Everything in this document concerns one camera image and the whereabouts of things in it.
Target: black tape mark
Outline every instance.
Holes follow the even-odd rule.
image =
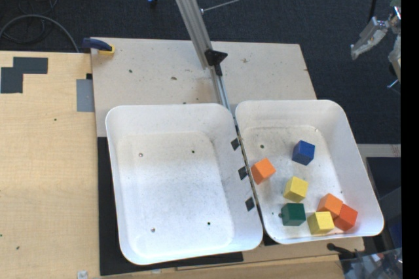
[[[231,142],[231,146],[233,146],[234,150],[237,150],[237,148],[240,146],[238,138],[236,138],[234,141]]]
[[[24,76],[21,71],[13,67],[1,68],[0,93],[22,93],[24,89]]]
[[[0,94],[22,93],[24,74],[47,74],[48,58],[14,57],[13,67],[1,68]]]
[[[250,197],[246,200],[246,208],[247,211],[250,212],[251,209],[253,209],[255,207],[255,202],[253,201],[253,198]]]
[[[238,170],[238,175],[240,176],[240,180],[243,180],[247,176],[246,166]]]
[[[13,68],[19,69],[22,74],[47,74],[48,58],[13,58]]]

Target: black clip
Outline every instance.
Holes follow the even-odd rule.
[[[208,49],[205,51],[205,57],[207,59],[207,63],[210,66],[214,66],[215,72],[219,77],[223,76],[223,72],[221,71],[220,63],[228,56],[227,53],[214,51]]]

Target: white tray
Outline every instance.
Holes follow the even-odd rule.
[[[270,179],[255,184],[263,225],[273,240],[293,244],[381,232],[380,206],[346,114],[338,104],[327,100],[246,101],[237,106],[236,120],[249,167],[266,157],[276,168]],[[316,146],[307,166],[291,160],[299,140]],[[347,232],[335,227],[324,235],[311,235],[306,221],[298,227],[284,226],[278,214],[291,202],[282,194],[292,176],[309,182],[301,202],[307,217],[324,195],[332,193],[358,211],[355,226]]]
[[[230,112],[215,103],[108,112],[120,247],[149,265],[256,248],[263,228]]]

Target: blue clamp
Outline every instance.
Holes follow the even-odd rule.
[[[83,38],[81,46],[83,48],[94,48],[98,50],[99,54],[113,56],[115,53],[115,47],[113,45],[107,44],[104,41],[100,41],[99,39]]]

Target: red cube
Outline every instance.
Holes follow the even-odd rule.
[[[339,215],[333,219],[333,222],[336,228],[347,231],[355,225],[357,216],[358,212],[356,210],[343,204]]]

